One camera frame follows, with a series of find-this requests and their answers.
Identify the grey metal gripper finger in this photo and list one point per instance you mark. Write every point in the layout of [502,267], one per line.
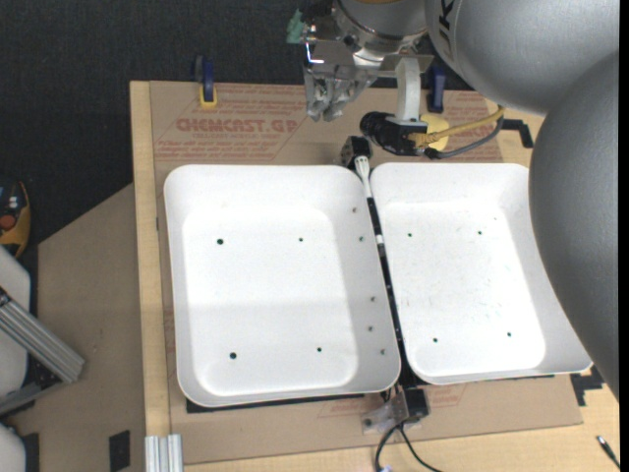
[340,100]
[315,97]

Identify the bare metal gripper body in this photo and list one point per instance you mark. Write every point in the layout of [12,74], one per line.
[344,57]

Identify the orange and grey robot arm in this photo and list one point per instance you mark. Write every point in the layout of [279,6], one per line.
[540,42]

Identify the brown cardboard board red print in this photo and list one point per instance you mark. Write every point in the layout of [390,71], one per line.
[255,131]

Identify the thin black and white rod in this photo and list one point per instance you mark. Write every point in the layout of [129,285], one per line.
[382,249]

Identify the white plastic tray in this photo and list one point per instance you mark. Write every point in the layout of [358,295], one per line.
[467,283]
[275,288]

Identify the black cylinder on white bracket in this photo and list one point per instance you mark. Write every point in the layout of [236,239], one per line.
[409,91]

